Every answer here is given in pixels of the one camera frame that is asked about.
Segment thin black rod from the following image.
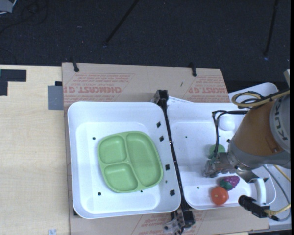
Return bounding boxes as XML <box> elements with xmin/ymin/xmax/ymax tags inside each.
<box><xmin>159</xmin><ymin>99</ymin><xmax>191</xmax><ymax>214</ymax></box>

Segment green round toy fruit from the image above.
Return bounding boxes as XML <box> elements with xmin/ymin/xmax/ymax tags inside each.
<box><xmin>208</xmin><ymin>144</ymin><xmax>226</xmax><ymax>160</ymax></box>

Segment green divided plate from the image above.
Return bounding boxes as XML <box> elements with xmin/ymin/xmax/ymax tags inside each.
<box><xmin>97</xmin><ymin>130</ymin><xmax>164</xmax><ymax>194</ymax></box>

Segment orange round toy fruit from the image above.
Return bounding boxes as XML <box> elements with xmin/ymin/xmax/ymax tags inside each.
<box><xmin>210</xmin><ymin>186</ymin><xmax>229</xmax><ymax>206</ymax></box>

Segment brown cardboard board red print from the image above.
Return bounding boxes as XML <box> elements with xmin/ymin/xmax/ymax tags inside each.
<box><xmin>61</xmin><ymin>62</ymin><xmax>270</xmax><ymax>235</ymax></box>

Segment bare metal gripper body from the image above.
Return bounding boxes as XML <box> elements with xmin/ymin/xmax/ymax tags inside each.
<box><xmin>203</xmin><ymin>152</ymin><xmax>239</xmax><ymax>179</ymax></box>

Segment black cylinder on white bracket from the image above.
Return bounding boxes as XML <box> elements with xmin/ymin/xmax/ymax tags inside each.
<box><xmin>238</xmin><ymin>177</ymin><xmax>271</xmax><ymax>219</ymax></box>

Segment white plastic tray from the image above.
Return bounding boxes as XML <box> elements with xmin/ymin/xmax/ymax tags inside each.
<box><xmin>166</xmin><ymin>102</ymin><xmax>277</xmax><ymax>211</ymax></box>
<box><xmin>67</xmin><ymin>101</ymin><xmax>182</xmax><ymax>220</ymax></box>

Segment purple toy grapes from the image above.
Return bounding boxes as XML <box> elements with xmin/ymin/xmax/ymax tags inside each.
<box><xmin>219</xmin><ymin>175</ymin><xmax>241</xmax><ymax>191</ymax></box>

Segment white printed paper slip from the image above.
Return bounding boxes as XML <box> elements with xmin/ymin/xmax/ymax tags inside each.
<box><xmin>167</xmin><ymin>96</ymin><xmax>195</xmax><ymax>105</ymax></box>

